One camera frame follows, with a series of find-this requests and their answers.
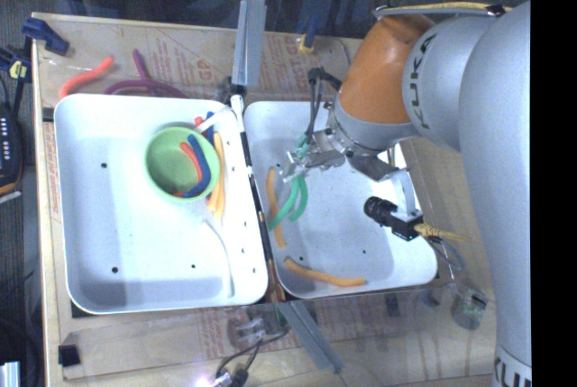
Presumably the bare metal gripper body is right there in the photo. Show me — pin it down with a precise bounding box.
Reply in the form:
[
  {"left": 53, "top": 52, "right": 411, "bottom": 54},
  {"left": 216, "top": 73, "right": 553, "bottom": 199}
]
[{"left": 309, "top": 127, "right": 349, "bottom": 172}]

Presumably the green rope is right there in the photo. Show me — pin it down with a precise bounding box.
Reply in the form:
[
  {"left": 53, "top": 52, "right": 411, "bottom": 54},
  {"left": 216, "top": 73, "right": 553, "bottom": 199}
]
[{"left": 267, "top": 171, "right": 309, "bottom": 233}]

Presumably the thin black and white rod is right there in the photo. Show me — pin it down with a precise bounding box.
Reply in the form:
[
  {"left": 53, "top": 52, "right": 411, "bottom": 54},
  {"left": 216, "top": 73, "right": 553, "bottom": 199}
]
[{"left": 229, "top": 93, "right": 287, "bottom": 303}]

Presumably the white plastic tray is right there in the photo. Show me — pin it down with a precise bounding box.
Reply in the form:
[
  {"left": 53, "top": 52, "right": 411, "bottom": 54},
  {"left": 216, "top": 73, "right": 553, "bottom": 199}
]
[
  {"left": 242, "top": 99, "right": 439, "bottom": 300},
  {"left": 52, "top": 92, "right": 270, "bottom": 316}
]

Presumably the green bowl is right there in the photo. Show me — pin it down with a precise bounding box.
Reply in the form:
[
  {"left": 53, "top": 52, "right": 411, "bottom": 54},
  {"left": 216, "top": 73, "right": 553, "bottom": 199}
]
[{"left": 143, "top": 125, "right": 223, "bottom": 203}]

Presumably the brown cardboard board, red print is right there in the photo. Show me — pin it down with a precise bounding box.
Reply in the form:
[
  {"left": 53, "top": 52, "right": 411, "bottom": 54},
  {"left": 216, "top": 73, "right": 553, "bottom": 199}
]
[{"left": 31, "top": 12, "right": 497, "bottom": 382}]

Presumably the orange rope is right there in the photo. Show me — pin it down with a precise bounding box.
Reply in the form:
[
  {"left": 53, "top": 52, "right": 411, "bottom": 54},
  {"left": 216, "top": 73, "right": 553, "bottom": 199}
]
[
  {"left": 283, "top": 256, "right": 367, "bottom": 289},
  {"left": 206, "top": 131, "right": 227, "bottom": 220},
  {"left": 266, "top": 168, "right": 288, "bottom": 249}
]

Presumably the black cylinder on white bracket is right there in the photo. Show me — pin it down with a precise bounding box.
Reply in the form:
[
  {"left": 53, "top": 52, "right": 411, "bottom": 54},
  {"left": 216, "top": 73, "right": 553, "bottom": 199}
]
[{"left": 347, "top": 153, "right": 426, "bottom": 242}]

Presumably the blue rope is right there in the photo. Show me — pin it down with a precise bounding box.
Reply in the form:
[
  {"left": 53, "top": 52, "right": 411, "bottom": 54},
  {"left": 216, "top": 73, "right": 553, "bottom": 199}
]
[{"left": 182, "top": 110, "right": 218, "bottom": 199}]

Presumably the white rope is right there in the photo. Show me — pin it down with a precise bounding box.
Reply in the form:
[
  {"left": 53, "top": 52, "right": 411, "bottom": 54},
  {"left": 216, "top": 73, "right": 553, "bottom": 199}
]
[
  {"left": 203, "top": 217, "right": 236, "bottom": 299},
  {"left": 197, "top": 106, "right": 236, "bottom": 134}
]

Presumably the red rope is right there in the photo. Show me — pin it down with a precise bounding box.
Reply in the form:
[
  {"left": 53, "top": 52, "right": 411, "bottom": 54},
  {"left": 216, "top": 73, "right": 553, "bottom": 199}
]
[{"left": 173, "top": 141, "right": 205, "bottom": 198}]

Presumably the purple rope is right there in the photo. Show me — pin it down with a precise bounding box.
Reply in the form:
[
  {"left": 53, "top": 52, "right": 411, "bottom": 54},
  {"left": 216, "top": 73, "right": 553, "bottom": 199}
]
[{"left": 104, "top": 48, "right": 188, "bottom": 100}]

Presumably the orange-red rope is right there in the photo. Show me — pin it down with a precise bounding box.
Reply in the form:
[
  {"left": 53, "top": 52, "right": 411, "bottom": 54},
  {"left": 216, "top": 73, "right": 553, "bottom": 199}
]
[{"left": 59, "top": 56, "right": 115, "bottom": 100}]

